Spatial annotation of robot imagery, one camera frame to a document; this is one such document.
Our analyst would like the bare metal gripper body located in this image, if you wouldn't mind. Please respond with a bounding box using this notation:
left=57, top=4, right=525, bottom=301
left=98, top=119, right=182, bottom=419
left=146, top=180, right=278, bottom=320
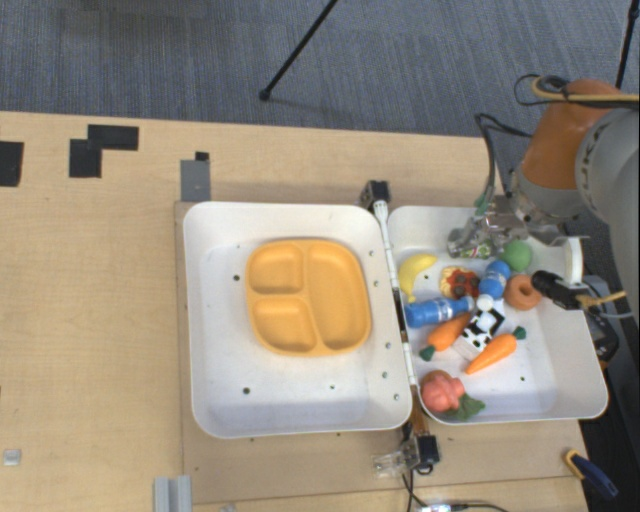
left=477, top=193, right=566, bottom=247

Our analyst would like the green and white packet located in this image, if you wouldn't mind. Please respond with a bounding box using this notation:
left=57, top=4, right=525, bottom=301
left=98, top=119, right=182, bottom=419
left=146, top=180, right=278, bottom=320
left=459, top=240, right=496, bottom=260

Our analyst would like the green ball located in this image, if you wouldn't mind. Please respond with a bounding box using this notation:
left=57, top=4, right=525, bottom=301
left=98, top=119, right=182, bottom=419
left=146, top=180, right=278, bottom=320
left=499, top=239, right=533, bottom=273

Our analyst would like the blue and white bottle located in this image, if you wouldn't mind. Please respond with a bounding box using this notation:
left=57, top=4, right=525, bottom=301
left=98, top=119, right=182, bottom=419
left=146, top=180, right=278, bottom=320
left=476, top=259, right=513, bottom=314
left=403, top=294, right=476, bottom=330

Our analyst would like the pizza slice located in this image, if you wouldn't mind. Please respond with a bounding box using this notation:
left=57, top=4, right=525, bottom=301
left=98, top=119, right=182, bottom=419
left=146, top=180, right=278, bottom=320
left=439, top=265, right=482, bottom=301

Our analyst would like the brown doughnut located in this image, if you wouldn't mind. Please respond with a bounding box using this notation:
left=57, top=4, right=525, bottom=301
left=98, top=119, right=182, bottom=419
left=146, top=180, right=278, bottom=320
left=502, top=273, right=544, bottom=312

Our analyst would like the yellow banana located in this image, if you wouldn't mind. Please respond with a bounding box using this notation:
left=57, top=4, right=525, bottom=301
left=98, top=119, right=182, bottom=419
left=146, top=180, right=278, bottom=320
left=397, top=253, right=439, bottom=304

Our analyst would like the black and white carton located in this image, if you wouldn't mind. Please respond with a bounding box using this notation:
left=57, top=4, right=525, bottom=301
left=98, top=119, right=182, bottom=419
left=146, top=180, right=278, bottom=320
left=451, top=305, right=507, bottom=362

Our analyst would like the orange carrot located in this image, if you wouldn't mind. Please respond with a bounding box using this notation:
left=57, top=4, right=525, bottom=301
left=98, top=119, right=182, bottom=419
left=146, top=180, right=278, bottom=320
left=418, top=311, right=474, bottom=363
left=464, top=325, right=528, bottom=376

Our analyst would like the white plastic tray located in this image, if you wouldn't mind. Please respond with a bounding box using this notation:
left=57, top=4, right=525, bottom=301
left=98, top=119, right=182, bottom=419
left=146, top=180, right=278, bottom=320
left=181, top=200, right=414, bottom=440
left=386, top=204, right=610, bottom=427

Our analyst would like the orange divided plate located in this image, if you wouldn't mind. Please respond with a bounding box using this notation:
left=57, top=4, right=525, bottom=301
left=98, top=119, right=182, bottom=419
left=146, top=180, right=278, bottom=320
left=244, top=238, right=373, bottom=358

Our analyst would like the pink vegetable with green leaves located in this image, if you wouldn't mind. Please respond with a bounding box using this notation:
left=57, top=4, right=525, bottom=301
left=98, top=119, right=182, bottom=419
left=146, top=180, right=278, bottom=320
left=419, top=369, right=487, bottom=422

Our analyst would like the black cylinder on white bracket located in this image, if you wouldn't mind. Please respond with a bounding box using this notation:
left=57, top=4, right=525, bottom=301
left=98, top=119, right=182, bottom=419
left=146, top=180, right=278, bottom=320
left=530, top=234, right=594, bottom=312

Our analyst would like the black block with thin wires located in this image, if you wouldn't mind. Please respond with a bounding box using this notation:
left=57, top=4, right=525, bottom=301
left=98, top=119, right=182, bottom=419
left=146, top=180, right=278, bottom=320
left=361, top=180, right=392, bottom=207
left=399, top=433, right=443, bottom=476

